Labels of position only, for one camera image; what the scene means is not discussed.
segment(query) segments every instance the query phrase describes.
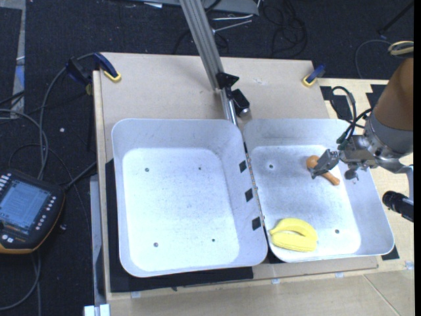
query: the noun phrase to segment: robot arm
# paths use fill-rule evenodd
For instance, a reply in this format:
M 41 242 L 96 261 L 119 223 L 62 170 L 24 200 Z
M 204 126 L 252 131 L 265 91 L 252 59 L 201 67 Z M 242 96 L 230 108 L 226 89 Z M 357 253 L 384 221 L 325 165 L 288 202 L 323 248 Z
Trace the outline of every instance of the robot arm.
M 410 195 L 387 192 L 384 203 L 408 220 L 414 220 L 414 167 L 403 165 L 401 157 L 414 149 L 414 59 L 405 59 L 395 71 L 374 109 L 366 117 L 363 135 L 344 134 L 338 151 L 326 150 L 310 170 L 313 178 L 328 172 L 339 161 L 348 164 L 346 179 L 358 178 L 359 169 L 383 167 L 408 176 Z

